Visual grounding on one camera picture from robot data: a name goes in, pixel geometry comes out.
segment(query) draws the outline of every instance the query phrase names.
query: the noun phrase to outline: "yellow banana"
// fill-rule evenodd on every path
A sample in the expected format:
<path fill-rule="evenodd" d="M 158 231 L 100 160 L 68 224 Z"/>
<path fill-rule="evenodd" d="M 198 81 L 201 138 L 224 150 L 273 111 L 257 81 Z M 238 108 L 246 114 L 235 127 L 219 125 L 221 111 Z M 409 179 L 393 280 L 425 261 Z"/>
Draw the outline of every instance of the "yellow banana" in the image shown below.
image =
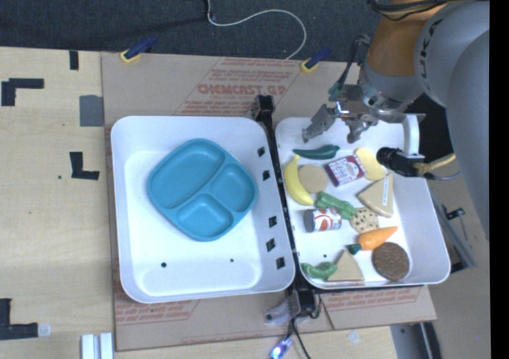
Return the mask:
<path fill-rule="evenodd" d="M 300 156 L 295 155 L 293 160 L 290 161 L 283 170 L 283 177 L 285 178 L 286 188 L 288 189 L 291 197 L 301 205 L 312 205 L 313 199 L 299 180 L 297 161 Z"/>

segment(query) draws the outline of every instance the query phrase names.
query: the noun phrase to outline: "orange carrot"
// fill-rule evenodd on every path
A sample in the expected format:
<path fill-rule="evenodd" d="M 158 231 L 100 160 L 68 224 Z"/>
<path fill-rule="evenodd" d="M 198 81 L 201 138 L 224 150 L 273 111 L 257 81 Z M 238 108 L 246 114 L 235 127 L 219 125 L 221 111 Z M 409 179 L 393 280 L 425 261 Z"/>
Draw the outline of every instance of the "orange carrot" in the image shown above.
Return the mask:
<path fill-rule="evenodd" d="M 396 230 L 398 230 L 398 226 L 389 226 L 388 228 L 377 228 L 369 232 L 361 233 L 358 243 L 363 250 L 373 250 L 382 245 Z"/>

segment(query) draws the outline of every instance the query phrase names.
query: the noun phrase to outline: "gray floor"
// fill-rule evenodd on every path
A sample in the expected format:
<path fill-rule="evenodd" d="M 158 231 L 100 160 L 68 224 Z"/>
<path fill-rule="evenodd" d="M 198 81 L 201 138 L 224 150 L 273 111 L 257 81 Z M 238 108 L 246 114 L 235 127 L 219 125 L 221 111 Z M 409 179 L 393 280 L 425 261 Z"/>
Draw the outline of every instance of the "gray floor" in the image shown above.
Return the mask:
<path fill-rule="evenodd" d="M 457 171 L 456 162 L 443 166 L 437 174 Z M 439 353 L 430 356 L 423 349 L 419 329 L 394 326 L 394 343 L 401 359 L 484 359 L 492 357 L 490 310 L 489 241 L 479 222 L 461 177 L 452 181 L 431 181 L 429 187 L 448 211 L 462 208 L 465 214 L 449 222 L 472 252 L 475 267 L 452 272 L 441 284 L 429 286 L 437 312 L 431 322 L 437 336 Z M 452 263 L 459 262 L 449 237 L 445 234 Z"/>

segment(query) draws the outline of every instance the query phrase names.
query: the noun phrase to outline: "purple package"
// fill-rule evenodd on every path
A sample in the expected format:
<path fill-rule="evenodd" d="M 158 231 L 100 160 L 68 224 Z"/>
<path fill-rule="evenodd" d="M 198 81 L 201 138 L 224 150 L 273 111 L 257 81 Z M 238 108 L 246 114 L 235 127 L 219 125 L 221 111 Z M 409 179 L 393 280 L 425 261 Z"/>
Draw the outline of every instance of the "purple package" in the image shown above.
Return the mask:
<path fill-rule="evenodd" d="M 334 186 L 346 184 L 363 177 L 366 168 L 356 155 L 348 155 L 327 164 L 324 169 L 332 180 Z"/>

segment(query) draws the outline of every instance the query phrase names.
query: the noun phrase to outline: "white cable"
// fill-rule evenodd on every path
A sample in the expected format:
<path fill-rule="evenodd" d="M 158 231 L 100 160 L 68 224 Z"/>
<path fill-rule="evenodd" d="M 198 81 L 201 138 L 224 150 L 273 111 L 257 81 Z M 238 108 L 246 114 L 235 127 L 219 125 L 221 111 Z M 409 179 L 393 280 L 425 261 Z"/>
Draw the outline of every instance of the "white cable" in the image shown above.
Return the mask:
<path fill-rule="evenodd" d="M 264 10 L 264 11 L 260 11 L 256 14 L 252 14 L 250 15 L 249 17 L 246 17 L 244 19 L 241 19 L 239 21 L 235 21 L 235 22 L 230 22 L 230 23 L 227 23 L 227 24 L 218 24 L 217 22 L 214 22 L 214 20 L 212 20 L 211 18 L 211 15 L 210 15 L 210 0 L 207 0 L 207 19 L 208 19 L 208 22 L 210 22 L 212 25 L 214 26 L 223 26 L 223 27 L 226 27 L 226 26 L 233 26 L 233 25 L 239 25 L 239 24 L 242 24 L 246 21 L 249 21 L 250 19 L 253 19 L 254 17 L 257 17 L 259 15 L 263 15 L 263 14 L 268 14 L 268 13 L 280 13 L 280 14 L 287 14 L 289 15 L 290 17 L 292 17 L 293 19 L 295 19 L 299 25 L 301 26 L 302 28 L 302 32 L 304 34 L 304 37 L 302 39 L 302 43 L 301 45 L 297 48 L 297 50 L 295 52 L 293 52 L 291 55 L 289 55 L 286 59 L 291 59 L 292 57 L 294 57 L 295 55 L 297 55 L 301 49 L 304 47 L 305 43 L 306 43 L 306 40 L 307 40 L 307 33 L 306 33 L 306 30 L 305 30 L 305 26 L 304 26 L 304 23 L 302 23 L 302 21 L 299 19 L 299 17 L 289 11 L 286 11 L 286 10 L 278 10 L 278 9 L 270 9 L 270 10 Z"/>

